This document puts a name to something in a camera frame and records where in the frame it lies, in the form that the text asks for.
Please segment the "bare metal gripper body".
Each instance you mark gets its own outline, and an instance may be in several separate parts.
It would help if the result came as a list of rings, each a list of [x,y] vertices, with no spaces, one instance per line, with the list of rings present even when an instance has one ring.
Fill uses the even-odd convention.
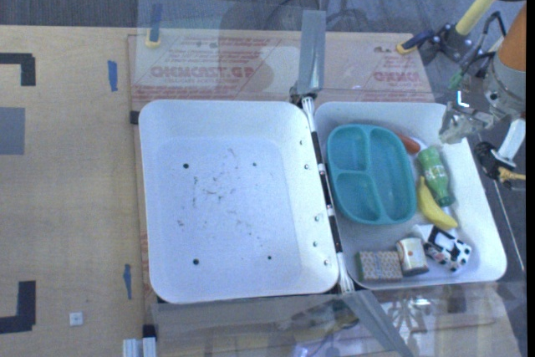
[[[456,103],[472,134],[496,125],[510,125],[523,113],[523,99],[498,89],[457,90]]]

